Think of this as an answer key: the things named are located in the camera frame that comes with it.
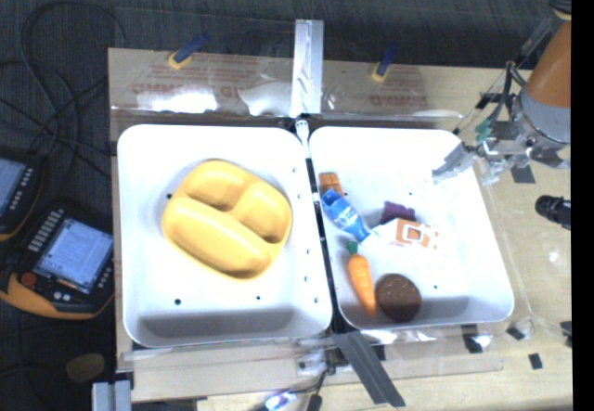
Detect blue clear plastic bottle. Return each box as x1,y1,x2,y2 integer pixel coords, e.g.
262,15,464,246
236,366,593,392
320,187,373,244

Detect black cylinder on white bracket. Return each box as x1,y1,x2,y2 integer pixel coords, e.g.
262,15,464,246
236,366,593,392
534,194,573,231

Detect brown biscuit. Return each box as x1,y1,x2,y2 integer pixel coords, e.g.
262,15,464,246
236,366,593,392
374,273,423,324

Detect purple grapes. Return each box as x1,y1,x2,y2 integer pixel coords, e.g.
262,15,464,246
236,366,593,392
380,200,418,225

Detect white and orange carton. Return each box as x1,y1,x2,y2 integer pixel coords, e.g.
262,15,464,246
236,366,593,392
370,217,441,251

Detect orange carrot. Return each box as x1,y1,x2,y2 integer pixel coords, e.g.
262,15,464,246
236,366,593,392
344,240,378,319

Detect white plastic tray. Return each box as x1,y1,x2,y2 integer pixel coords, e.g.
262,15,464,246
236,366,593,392
115,122,335,350
307,125,516,332

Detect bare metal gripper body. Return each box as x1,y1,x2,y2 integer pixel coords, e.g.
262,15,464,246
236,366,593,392
477,120,572,171

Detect yellow divided plate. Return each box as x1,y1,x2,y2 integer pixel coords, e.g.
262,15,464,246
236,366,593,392
160,158,295,282

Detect brown cardboard board, red print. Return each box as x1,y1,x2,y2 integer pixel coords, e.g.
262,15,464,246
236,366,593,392
107,46,573,403

